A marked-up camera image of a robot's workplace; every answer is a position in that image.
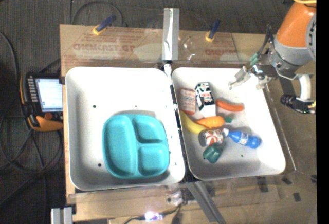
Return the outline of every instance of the orange carrot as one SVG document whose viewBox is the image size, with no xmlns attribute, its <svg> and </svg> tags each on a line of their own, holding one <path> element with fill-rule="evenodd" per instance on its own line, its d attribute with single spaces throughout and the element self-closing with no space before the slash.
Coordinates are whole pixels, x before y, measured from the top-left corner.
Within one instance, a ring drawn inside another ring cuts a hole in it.
<svg viewBox="0 0 329 224">
<path fill-rule="evenodd" d="M 216 100 L 216 105 L 220 108 L 223 108 L 224 110 L 227 111 L 242 111 L 244 109 L 243 104 L 230 104 L 228 102 L 225 102 L 221 99 Z"/>
<path fill-rule="evenodd" d="M 195 122 L 207 128 L 213 128 L 222 126 L 225 123 L 225 119 L 221 116 L 211 116 L 196 120 Z"/>
</svg>

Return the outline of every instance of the toy banana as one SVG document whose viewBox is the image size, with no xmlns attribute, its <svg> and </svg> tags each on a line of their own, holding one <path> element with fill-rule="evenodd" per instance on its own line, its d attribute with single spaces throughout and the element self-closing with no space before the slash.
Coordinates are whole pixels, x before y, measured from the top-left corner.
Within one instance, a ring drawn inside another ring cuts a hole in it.
<svg viewBox="0 0 329 224">
<path fill-rule="evenodd" d="M 184 129 L 190 131 L 191 133 L 194 134 L 199 134 L 202 130 L 207 129 L 206 127 L 204 127 L 203 125 L 197 124 L 195 122 L 193 122 L 187 114 L 185 114 L 185 112 L 183 111 L 179 111 L 179 115 L 180 115 L 180 121 L 182 126 L 184 127 Z"/>
</svg>

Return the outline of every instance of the handheld controller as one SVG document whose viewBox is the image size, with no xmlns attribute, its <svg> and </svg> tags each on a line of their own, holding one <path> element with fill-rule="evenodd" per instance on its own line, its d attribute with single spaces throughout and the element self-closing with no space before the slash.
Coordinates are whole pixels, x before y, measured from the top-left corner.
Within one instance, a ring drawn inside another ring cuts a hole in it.
<svg viewBox="0 0 329 224">
<path fill-rule="evenodd" d="M 63 128 L 62 84 L 58 74 L 28 72 L 21 78 L 24 115 L 35 131 Z"/>
</svg>

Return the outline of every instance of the toy bottle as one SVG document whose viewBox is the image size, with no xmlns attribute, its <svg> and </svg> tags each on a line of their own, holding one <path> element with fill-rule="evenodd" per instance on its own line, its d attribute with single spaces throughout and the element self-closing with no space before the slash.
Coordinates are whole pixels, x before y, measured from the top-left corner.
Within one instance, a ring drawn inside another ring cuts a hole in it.
<svg viewBox="0 0 329 224">
<path fill-rule="evenodd" d="M 262 139 L 258 136 L 252 136 L 239 130 L 230 131 L 229 129 L 224 128 L 223 135 L 232 138 L 235 143 L 246 145 L 253 149 L 260 146 L 262 142 Z"/>
</svg>

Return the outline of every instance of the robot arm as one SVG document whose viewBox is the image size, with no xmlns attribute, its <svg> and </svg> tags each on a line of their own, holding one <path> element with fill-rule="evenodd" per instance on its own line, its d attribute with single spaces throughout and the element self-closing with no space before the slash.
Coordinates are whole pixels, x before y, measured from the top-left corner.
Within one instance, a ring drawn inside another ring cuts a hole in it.
<svg viewBox="0 0 329 224">
<path fill-rule="evenodd" d="M 250 66 L 243 68 L 229 83 L 229 88 L 246 82 L 251 75 L 258 77 L 257 89 L 279 78 L 284 91 L 281 103 L 303 114 L 315 114 L 316 102 L 310 98 L 312 74 L 295 74 L 303 65 L 316 61 L 316 0 L 294 0 L 277 35 L 273 37 L 267 26 L 262 47 L 250 59 Z M 287 82 L 298 79 L 301 95 L 297 97 L 287 89 Z"/>
</svg>

